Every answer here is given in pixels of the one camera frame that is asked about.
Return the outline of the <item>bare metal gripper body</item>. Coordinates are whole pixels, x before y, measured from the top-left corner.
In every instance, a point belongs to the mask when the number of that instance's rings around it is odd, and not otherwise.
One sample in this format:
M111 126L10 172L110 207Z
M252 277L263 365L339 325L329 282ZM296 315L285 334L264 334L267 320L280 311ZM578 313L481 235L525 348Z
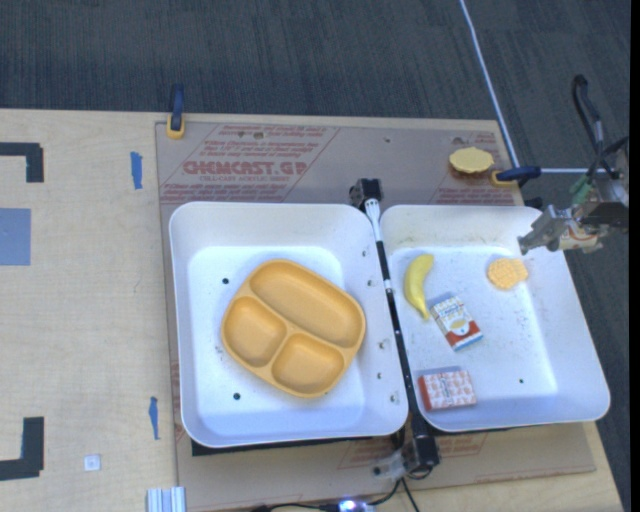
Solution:
M587 232L604 235L629 228L629 186L621 173L596 172L571 188L572 217Z

